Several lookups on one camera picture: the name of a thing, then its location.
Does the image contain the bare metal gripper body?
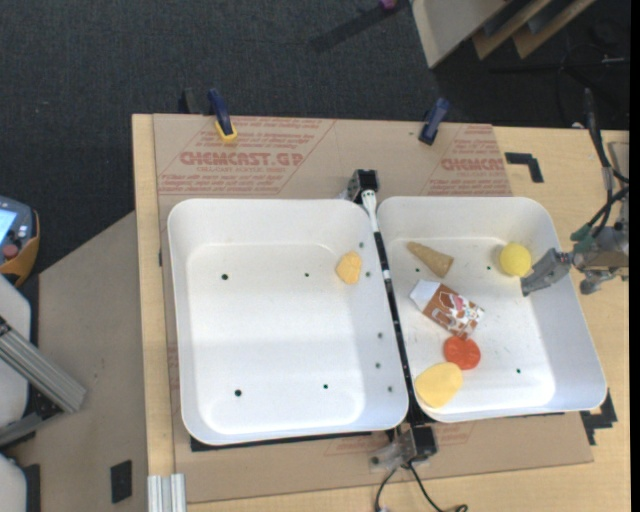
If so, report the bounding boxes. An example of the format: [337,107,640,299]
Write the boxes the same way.
[573,227,630,274]

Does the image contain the yellow toy lemon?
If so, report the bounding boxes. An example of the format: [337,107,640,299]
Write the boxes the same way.
[498,242,533,278]

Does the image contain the white plastic tray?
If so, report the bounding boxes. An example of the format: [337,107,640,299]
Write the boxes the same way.
[166,197,410,446]
[375,195,609,424]

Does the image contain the brown and white carton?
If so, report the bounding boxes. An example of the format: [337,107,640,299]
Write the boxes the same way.
[408,279,486,340]

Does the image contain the tan toy ice-cream cone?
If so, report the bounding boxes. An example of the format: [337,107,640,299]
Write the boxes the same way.
[405,241,455,278]

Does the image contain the orange toy tomato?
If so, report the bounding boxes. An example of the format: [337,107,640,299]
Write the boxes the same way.
[443,335,482,371]

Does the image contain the yellow toy potato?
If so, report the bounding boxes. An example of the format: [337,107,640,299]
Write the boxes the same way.
[413,361,464,409]

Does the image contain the thin black and white rod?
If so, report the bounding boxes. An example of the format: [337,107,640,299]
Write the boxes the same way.
[360,188,419,426]

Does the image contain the yellow-orange toy biscuit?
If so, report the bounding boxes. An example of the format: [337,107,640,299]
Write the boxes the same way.
[334,250,364,286]

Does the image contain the brown cardboard board red print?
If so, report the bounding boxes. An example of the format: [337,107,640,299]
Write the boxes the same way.
[152,113,596,504]

